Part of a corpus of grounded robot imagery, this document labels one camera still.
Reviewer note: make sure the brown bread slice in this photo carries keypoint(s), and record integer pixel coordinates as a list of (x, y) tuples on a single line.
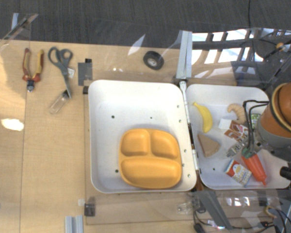
[(208, 145)]

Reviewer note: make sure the orange carrot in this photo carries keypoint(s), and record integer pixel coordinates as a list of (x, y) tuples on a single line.
[(255, 167)]

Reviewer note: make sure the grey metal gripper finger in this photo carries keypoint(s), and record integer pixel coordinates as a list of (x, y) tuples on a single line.
[(234, 150)]

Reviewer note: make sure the grey scissors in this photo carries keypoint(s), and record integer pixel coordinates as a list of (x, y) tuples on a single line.
[(63, 67)]

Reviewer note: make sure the brown and white carton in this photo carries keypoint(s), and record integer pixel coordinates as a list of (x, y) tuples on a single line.
[(236, 130)]

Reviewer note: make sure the yellow banana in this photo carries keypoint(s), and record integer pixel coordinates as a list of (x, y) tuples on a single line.
[(206, 118)]

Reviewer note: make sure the red and white carton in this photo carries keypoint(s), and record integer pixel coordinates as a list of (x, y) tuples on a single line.
[(237, 172)]

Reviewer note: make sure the beige croissant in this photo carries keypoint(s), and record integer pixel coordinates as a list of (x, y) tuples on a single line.
[(240, 111)]

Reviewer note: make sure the orange divided plate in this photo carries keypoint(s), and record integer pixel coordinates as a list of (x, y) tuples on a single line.
[(150, 159)]

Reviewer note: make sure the red and yellow pliers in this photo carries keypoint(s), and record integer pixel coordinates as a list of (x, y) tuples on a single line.
[(26, 69)]

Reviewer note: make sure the black tape roll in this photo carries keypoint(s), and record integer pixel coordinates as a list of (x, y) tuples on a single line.
[(153, 60)]

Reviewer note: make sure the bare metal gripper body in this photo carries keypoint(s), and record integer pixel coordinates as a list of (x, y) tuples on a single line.
[(281, 153)]

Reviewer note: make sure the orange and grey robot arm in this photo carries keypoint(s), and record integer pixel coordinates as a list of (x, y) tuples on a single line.
[(285, 105)]

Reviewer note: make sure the black cylinder on white bracket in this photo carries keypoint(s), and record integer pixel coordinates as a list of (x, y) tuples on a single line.
[(288, 173)]

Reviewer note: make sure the green packet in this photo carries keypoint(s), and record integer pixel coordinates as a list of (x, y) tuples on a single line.
[(255, 119)]

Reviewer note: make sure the clear plastic bottle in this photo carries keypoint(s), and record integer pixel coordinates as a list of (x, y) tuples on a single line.
[(58, 103)]

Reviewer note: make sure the white plastic tray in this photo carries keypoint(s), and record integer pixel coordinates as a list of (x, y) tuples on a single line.
[(215, 173), (140, 105)]

